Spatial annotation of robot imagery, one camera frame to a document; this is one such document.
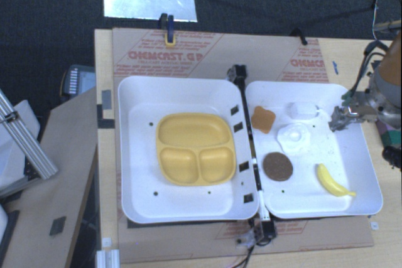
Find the gray carpet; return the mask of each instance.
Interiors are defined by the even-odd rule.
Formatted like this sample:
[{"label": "gray carpet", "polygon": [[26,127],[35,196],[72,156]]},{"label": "gray carpet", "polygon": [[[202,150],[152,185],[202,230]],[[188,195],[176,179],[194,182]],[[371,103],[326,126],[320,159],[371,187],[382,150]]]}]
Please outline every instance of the gray carpet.
[{"label": "gray carpet", "polygon": [[[372,0],[195,0],[198,23],[177,29],[371,38]],[[156,21],[103,17],[103,0],[0,0],[0,88],[38,115],[56,106],[60,81],[74,63],[94,64],[96,28],[155,28]],[[399,0],[379,0],[378,21],[400,19]]]}]

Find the black clip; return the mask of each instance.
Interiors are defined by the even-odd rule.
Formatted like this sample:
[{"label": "black clip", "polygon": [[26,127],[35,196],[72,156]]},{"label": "black clip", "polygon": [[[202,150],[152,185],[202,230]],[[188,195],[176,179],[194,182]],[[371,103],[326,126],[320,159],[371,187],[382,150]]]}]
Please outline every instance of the black clip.
[{"label": "black clip", "polygon": [[307,40],[306,40],[306,38],[304,37],[304,34],[303,34],[303,32],[301,31],[301,29],[300,28],[295,28],[294,30],[292,30],[291,31],[291,33],[290,33],[290,35],[289,36],[299,36],[300,37],[300,40],[301,40],[301,43],[303,44],[303,45],[307,45],[308,43],[307,43]]},{"label": "black clip", "polygon": [[165,44],[167,47],[174,47],[176,45],[174,21],[175,19],[172,14],[163,13],[159,18],[159,29],[166,30]]},{"label": "black clip", "polygon": [[[245,65],[233,65],[226,73],[226,80],[232,82],[240,90],[241,99],[243,102],[244,116],[246,118],[247,133],[249,135],[250,140],[252,140],[253,134],[251,132],[249,110],[247,108],[247,100],[246,100],[246,78],[247,78],[247,68]],[[242,128],[243,125],[241,123],[236,124],[234,126],[234,131],[236,132]]]}]

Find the metal rod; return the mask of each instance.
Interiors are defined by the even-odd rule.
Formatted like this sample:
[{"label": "metal rod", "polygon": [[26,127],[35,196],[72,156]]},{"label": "metal rod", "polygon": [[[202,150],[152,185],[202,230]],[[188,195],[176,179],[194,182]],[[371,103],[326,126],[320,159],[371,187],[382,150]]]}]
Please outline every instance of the metal rod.
[{"label": "metal rod", "polygon": [[54,175],[58,171],[57,167],[48,159],[39,142],[18,117],[14,107],[1,90],[0,116],[0,123],[3,123],[10,136],[24,152],[40,177],[45,180]]},{"label": "metal rod", "polygon": [[401,20],[391,21],[390,23],[380,23],[374,25],[374,31],[401,29]]},{"label": "metal rod", "polygon": [[27,187],[34,185],[39,178],[35,178],[28,181],[28,178],[25,176],[18,181],[11,183],[9,186],[5,187],[4,189],[0,190],[0,198],[6,198],[9,195],[12,195],[18,191],[26,189]]}]

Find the black cable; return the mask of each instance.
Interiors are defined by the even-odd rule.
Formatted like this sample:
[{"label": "black cable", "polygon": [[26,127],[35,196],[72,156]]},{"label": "black cable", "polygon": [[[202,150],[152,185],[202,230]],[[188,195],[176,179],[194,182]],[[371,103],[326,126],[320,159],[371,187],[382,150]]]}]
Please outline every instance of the black cable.
[{"label": "black cable", "polygon": [[258,246],[258,247],[265,247],[266,245],[269,245],[271,243],[271,239],[269,239],[268,241],[266,241],[266,242],[258,242],[256,245]]},{"label": "black cable", "polygon": [[246,268],[247,265],[248,265],[248,263],[249,263],[249,260],[250,260],[250,257],[251,257],[251,254],[252,254],[253,250],[254,250],[254,246],[252,246],[252,247],[249,249],[249,252],[247,253],[246,258],[244,258],[242,261],[240,261],[237,265],[234,265],[232,268],[239,268],[239,267],[242,266],[243,264],[244,264],[244,265],[243,265],[242,268]]},{"label": "black cable", "polygon": [[359,69],[359,73],[357,74],[356,82],[350,90],[350,97],[352,97],[355,94],[357,87],[359,86],[359,83],[360,83],[361,79],[363,78],[364,73],[366,72],[369,62],[373,56],[384,57],[384,54],[374,52],[374,53],[370,53],[366,57],[364,57],[364,59],[362,61],[362,65],[360,66],[360,69]]},{"label": "black cable", "polygon": [[375,50],[376,48],[380,48],[383,51],[388,51],[388,46],[385,45],[384,43],[382,43],[379,40],[374,40],[372,42],[370,42],[366,48],[364,49],[364,56],[367,56],[368,54],[370,54],[373,50]]},{"label": "black cable", "polygon": [[82,232],[82,231],[84,231],[86,228],[88,228],[91,223],[94,224],[92,221],[93,221],[94,219],[96,219],[96,217],[98,216],[98,214],[99,214],[99,210],[97,210],[97,211],[95,212],[95,214],[93,214],[92,217],[90,217],[88,220],[86,220],[85,223],[81,223],[80,232]]}]

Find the white plastic container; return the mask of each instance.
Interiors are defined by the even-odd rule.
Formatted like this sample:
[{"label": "white plastic container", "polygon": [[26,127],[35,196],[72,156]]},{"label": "white plastic container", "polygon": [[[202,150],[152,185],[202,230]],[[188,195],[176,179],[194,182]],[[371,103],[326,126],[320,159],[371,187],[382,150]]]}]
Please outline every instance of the white plastic container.
[{"label": "white plastic container", "polygon": [[[244,220],[258,209],[240,91],[226,80],[128,77],[119,85],[122,207],[138,223]],[[233,108],[238,112],[232,115]],[[179,186],[162,174],[156,126],[167,115],[215,114],[231,128],[237,157],[232,179],[211,186]],[[242,129],[234,126],[242,124]],[[248,169],[239,165],[248,162]]]},{"label": "white plastic container", "polygon": [[[340,97],[346,91],[340,85],[319,83],[253,82],[247,87],[250,115],[256,106],[276,114],[268,134],[253,129],[264,201],[273,215],[290,219],[372,215],[380,211],[383,196],[361,125],[351,124],[343,131],[329,129],[334,107],[342,103]],[[318,115],[305,120],[292,118],[295,102],[313,103]],[[261,163],[268,153],[284,153],[277,140],[278,132],[290,124],[305,125],[310,142],[297,153],[287,155],[293,165],[292,176],[286,181],[274,181],[265,175]],[[325,190],[317,178],[318,163],[326,165],[338,183],[357,195],[336,197]]]},{"label": "white plastic container", "polygon": [[[345,92],[345,88],[333,84],[253,82],[247,87],[250,116],[259,105],[276,114],[268,134],[253,129],[264,202],[273,215],[312,218],[380,211],[383,198],[361,125],[352,124],[348,130],[335,133],[328,126]],[[292,119],[290,109],[295,102],[313,103],[318,115],[307,120]],[[128,77],[119,85],[118,105],[122,207],[130,220],[244,220],[256,214],[256,179],[241,94],[235,85],[227,80]],[[163,176],[156,153],[156,126],[167,115],[186,112],[215,114],[228,123],[237,157],[236,173],[230,181],[179,186]],[[294,123],[310,130],[310,143],[288,156],[293,165],[291,178],[273,181],[265,175],[261,163],[270,152],[283,153],[278,131]],[[338,198],[326,191],[315,173],[318,163],[324,163],[334,179],[356,191],[357,196]]]}]

